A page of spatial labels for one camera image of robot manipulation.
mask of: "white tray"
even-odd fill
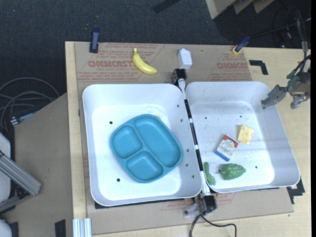
[[[181,91],[171,84],[95,84],[83,93],[91,194],[103,206],[190,198],[201,191],[198,160]],[[139,183],[111,151],[110,137],[121,124],[152,114],[183,149],[180,164],[162,178]]]
[[[262,109],[269,88],[260,82],[193,82],[186,88],[202,161],[219,193],[295,185],[300,173],[276,106]],[[171,84],[95,84],[83,92],[91,194],[103,206],[190,198],[201,191],[198,160],[180,89]],[[151,183],[138,183],[120,165],[110,136],[141,114],[161,117],[183,149],[180,164]],[[239,143],[229,162],[214,154],[224,134],[237,138],[239,125],[254,129],[250,145]],[[224,180],[226,163],[246,172]]]
[[[261,100],[269,88],[255,81],[193,82],[186,88],[197,142],[203,162],[209,162],[210,174],[219,193],[266,189],[295,185],[299,169],[288,142],[277,107],[264,109]],[[239,143],[229,162],[214,154],[223,136],[237,138],[240,125],[254,129],[249,145]],[[246,172],[224,180],[223,164],[237,163]]]

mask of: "wooden table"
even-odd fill
[[[71,150],[71,172],[73,191],[73,214],[75,219],[87,217],[86,196],[83,176],[83,160],[81,148],[80,121],[78,116],[78,84],[76,73],[75,42],[66,42],[66,66],[67,66],[67,92],[69,108],[69,133]],[[262,60],[267,67],[269,75],[263,75],[257,66],[249,66],[252,80],[265,83],[270,89],[276,84],[287,85],[286,75],[289,74],[303,59],[300,49],[274,49],[251,48],[243,50],[245,58],[249,60]],[[235,219],[218,224],[235,223],[238,236],[276,237],[276,236],[311,236],[311,109],[310,100],[302,103],[301,107],[291,109],[292,98],[287,97],[278,103],[277,108],[284,129],[288,136],[291,148],[297,160],[305,193],[301,197],[295,197],[294,212],[291,214],[278,214],[261,217]],[[155,228],[128,232],[128,236],[188,236],[190,225],[175,227]],[[233,228],[215,228],[207,223],[197,224],[194,228],[194,236],[233,236]],[[111,233],[97,236],[120,237],[126,236],[126,232]]]

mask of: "black wire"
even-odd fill
[[[15,104],[14,106],[29,106],[29,107],[34,107],[34,105],[32,105],[32,104]]]
[[[298,72],[298,74],[299,74],[299,73],[301,73],[301,72],[303,71],[303,69],[304,69],[304,67],[305,67],[305,64],[306,64],[306,59],[307,59],[307,52],[306,52],[306,51],[304,51],[303,64],[302,64],[302,66],[301,66],[300,71]]]
[[[287,12],[287,14],[286,14],[286,16],[287,16],[287,25],[290,25],[290,16],[289,16],[289,14],[290,14],[291,12],[294,12],[294,13],[296,13],[296,14],[301,15],[301,11],[299,11],[299,10],[297,10],[297,9],[292,9],[292,8],[286,6],[286,5],[283,3],[282,0],[278,0],[278,1],[279,1],[279,3],[284,7],[284,9],[287,9],[287,10],[288,10],[288,12]],[[302,22],[302,31],[303,31],[303,33],[300,32],[300,29],[299,29],[299,26],[297,25],[297,22],[296,22],[296,24],[295,24],[295,25],[296,25],[296,28],[295,28],[295,29],[292,29],[292,31],[295,31],[295,33],[298,33],[298,34],[300,35],[301,39],[302,39],[302,34],[303,34],[306,41],[307,41],[307,32],[306,32],[306,28],[305,28],[305,22],[310,21],[310,19],[311,19],[311,18],[308,18],[308,19],[306,19],[306,20],[303,20],[303,19],[300,17],[300,20],[301,20],[301,22]],[[294,48],[297,48],[297,46],[294,45],[294,43],[293,43],[293,41],[292,41],[291,38],[290,38],[290,43],[292,44],[292,46],[293,46]]]
[[[278,43],[276,43],[275,34],[279,34],[279,37],[281,38],[280,41],[282,41],[282,40],[284,40],[284,37],[283,37],[283,35],[282,35],[281,30],[286,29],[286,32],[289,33],[290,27],[296,26],[296,29],[295,29],[295,30],[298,31],[298,29],[297,29],[297,26],[298,26],[297,23],[292,23],[292,24],[289,23],[289,14],[290,14],[291,12],[295,11],[295,10],[294,10],[294,9],[291,9],[291,8],[289,8],[289,7],[287,7],[287,6],[285,6],[281,1],[280,1],[280,3],[282,4],[283,7],[279,8],[279,9],[275,12],[275,14],[274,14],[274,16],[273,16],[273,18],[272,18],[271,30],[266,31],[266,32],[262,32],[262,33],[258,33],[258,34],[255,34],[255,35],[252,35],[252,36],[250,36],[250,39],[251,39],[251,40],[252,40],[252,39],[255,39],[255,38],[257,38],[257,37],[261,37],[261,36],[263,36],[263,35],[272,34],[272,40],[273,40],[273,43],[274,43],[275,47],[280,47],[280,45],[279,45]],[[275,29],[276,19],[277,19],[279,13],[280,13],[282,10],[286,10],[287,24],[286,24],[285,26],[283,26],[283,27],[280,27],[280,28]],[[302,21],[302,25],[303,25],[302,31],[303,31],[303,33],[305,33],[305,39],[307,39],[307,38],[306,38],[306,29],[305,29],[304,23],[310,21],[310,18],[309,18],[309,19],[306,19],[306,20],[301,19],[301,21]],[[292,46],[293,46],[294,48],[297,48],[297,47],[294,45],[294,43],[293,43],[293,41],[292,41],[291,38],[290,38],[290,43],[292,44]]]
[[[50,85],[49,83],[45,82],[44,80],[41,80],[41,79],[38,79],[38,78],[34,78],[34,77],[22,77],[22,78],[16,78],[16,79],[13,79],[11,81],[8,81],[8,82],[6,82],[4,85],[2,85],[0,87],[0,91],[2,91],[7,85],[9,85],[9,84],[11,84],[13,82],[19,81],[19,80],[36,80],[36,81],[39,81],[41,83],[44,83],[44,84],[46,84],[48,87],[50,87],[55,92],[57,97],[59,97],[58,91],[52,85]],[[7,98],[7,99],[12,99],[13,98],[13,97],[1,94],[1,93],[0,93],[0,96],[4,97],[4,98]]]
[[[192,237],[192,232],[193,232],[193,228],[196,224],[196,222],[198,221],[199,218],[202,218],[203,220],[205,220],[207,223],[211,224],[212,226],[215,226],[215,227],[228,227],[228,226],[233,226],[235,228],[235,237],[237,237],[237,226],[235,224],[232,224],[232,223],[229,223],[229,224],[225,224],[225,225],[217,225],[217,224],[214,224],[210,221],[208,221],[204,216],[203,216],[203,213],[202,214],[199,214],[195,219],[194,221],[192,222],[191,224],[191,227],[190,227],[190,231],[189,231],[189,236]]]
[[[12,102],[14,102],[16,99],[18,99],[19,97],[21,96],[24,96],[24,95],[40,95],[44,98],[47,98],[50,102],[52,102],[53,100],[51,98],[49,98],[48,96],[42,94],[42,93],[39,93],[37,91],[25,91],[23,93],[20,93],[19,95],[13,97],[8,103],[7,105],[4,107],[3,111],[2,111],[2,114],[0,116],[0,131],[3,132],[5,130],[5,127],[3,125],[3,120],[4,120],[4,115],[5,115],[5,112],[6,112],[6,109],[10,106],[10,104]]]

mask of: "blue clip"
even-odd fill
[[[232,49],[232,53],[233,55],[239,55],[241,53],[241,50],[243,47],[247,46],[248,43],[250,41],[250,36],[246,36],[239,45],[236,45],[233,49]]]
[[[98,53],[98,39],[100,35],[100,28],[97,26],[93,27],[91,32],[91,43],[90,43],[90,53]]]

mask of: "cardboard sheet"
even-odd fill
[[[144,61],[158,70],[157,74],[146,75],[133,65],[132,54],[135,47]],[[243,53],[233,56],[233,46],[100,43],[98,53],[92,54],[89,53],[88,42],[75,43],[86,203],[88,217],[93,222],[93,234],[191,224],[193,221],[183,215],[183,209],[193,203],[191,198],[119,207],[96,207],[90,192],[82,104],[82,93],[91,84],[170,82],[174,69],[179,67],[177,56],[181,48],[191,52],[193,61],[193,65],[187,70],[187,84],[193,81],[251,80]],[[208,215],[207,218],[211,221],[293,211],[286,188],[214,196],[218,208]]]
[[[15,161],[41,183],[38,195],[1,215],[10,224],[17,222],[19,236],[55,236],[58,225],[72,236],[68,124],[65,93],[14,129]]]

